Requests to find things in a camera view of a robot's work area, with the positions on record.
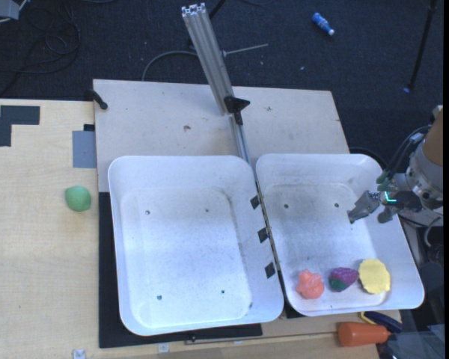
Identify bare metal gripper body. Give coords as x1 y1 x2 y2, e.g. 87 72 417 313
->
379 167 444 214

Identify white plastic tray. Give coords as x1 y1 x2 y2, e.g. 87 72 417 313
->
254 152 426 318
107 154 286 337

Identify yellow biscuit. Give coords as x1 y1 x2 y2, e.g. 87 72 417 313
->
357 257 391 295

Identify purple grapes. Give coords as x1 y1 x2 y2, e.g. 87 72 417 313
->
328 266 360 293

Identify orange toy food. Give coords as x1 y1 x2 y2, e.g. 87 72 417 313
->
295 268 326 300

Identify blue bottle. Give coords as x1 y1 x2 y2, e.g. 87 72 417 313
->
311 11 336 37

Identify pale wood board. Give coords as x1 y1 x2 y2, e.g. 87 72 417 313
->
92 79 352 194

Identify green round toy fruit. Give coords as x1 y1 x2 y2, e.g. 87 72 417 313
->
64 185 93 213

